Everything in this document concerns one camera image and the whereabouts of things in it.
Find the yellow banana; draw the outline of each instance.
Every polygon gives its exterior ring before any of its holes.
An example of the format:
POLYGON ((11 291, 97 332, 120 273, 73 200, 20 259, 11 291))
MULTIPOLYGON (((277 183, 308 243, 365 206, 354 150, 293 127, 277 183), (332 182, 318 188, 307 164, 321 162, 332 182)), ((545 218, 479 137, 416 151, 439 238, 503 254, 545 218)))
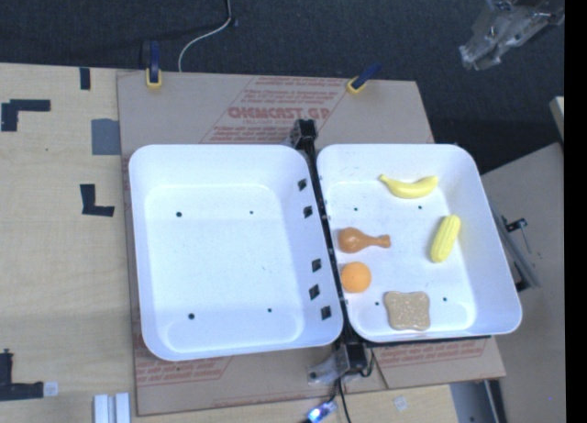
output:
POLYGON ((383 174, 379 175, 379 180, 387 185, 390 192, 400 198, 421 198, 422 196, 428 195, 438 185, 438 177, 435 175, 421 178, 417 182, 412 183, 400 182, 399 180, 388 178, 383 174))
POLYGON ((432 241, 432 248, 430 249, 430 259, 432 259, 432 262, 443 262, 449 257, 452 246, 459 235, 459 231, 460 217, 451 214, 442 219, 437 234, 432 241))

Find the orange ball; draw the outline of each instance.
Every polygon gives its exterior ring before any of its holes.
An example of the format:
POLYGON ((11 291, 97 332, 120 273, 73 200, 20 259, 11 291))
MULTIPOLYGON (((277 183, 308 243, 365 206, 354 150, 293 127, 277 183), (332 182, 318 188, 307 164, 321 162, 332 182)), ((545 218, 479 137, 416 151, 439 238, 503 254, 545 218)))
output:
POLYGON ((365 263, 347 263, 340 272, 340 282, 349 293, 362 293, 371 284, 371 270, 365 263))

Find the cardboard sheet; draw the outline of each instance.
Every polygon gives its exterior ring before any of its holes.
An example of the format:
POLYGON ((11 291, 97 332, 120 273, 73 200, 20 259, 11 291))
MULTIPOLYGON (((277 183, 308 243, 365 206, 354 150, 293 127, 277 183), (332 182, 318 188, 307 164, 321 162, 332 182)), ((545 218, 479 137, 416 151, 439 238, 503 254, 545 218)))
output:
POLYGON ((526 221, 524 233, 508 235, 540 281, 520 292, 520 328, 496 338, 507 369, 500 380, 505 414, 519 423, 566 421, 563 148, 550 144, 482 179, 508 222, 526 221))
MULTIPOLYGON (((148 144, 279 144, 297 118, 312 118, 316 148, 334 143, 434 142, 415 83, 369 81, 358 95, 346 80, 165 73, 149 89, 144 72, 118 72, 127 255, 139 415, 324 397, 329 385, 310 385, 306 368, 330 347, 189 362, 153 356, 140 333, 132 210, 127 165, 148 144)), ((405 344, 376 349, 369 378, 348 382, 358 393, 504 375, 493 338, 455 344, 405 344)))

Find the robotic arm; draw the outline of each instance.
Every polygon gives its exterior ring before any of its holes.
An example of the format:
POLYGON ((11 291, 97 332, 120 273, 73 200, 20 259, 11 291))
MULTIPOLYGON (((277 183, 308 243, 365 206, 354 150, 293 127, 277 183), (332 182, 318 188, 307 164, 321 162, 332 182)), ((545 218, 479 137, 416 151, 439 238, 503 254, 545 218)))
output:
POLYGON ((501 56, 518 48, 546 25, 560 25, 565 0, 485 0, 485 8, 472 26, 473 36, 459 47, 466 69, 487 69, 501 56))

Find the open hinged container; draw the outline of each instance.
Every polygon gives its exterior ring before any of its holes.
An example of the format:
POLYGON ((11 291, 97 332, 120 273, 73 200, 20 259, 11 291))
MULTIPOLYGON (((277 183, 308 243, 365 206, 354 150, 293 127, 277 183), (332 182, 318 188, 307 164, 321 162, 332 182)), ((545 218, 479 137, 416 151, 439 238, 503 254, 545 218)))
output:
POLYGON ((129 175, 142 333, 164 360, 327 345, 346 320, 372 343, 503 334, 520 323, 481 178, 457 146, 332 145, 313 166, 285 145, 151 145, 132 155, 129 175), (439 182, 403 199, 382 173, 439 182), (448 214, 460 217, 460 233, 433 263, 430 245, 448 214), (392 247, 344 253, 337 233, 346 227, 389 234, 392 247), (338 278, 354 261, 372 277, 358 294, 338 278), (426 293, 429 327, 392 328, 389 291, 426 293))

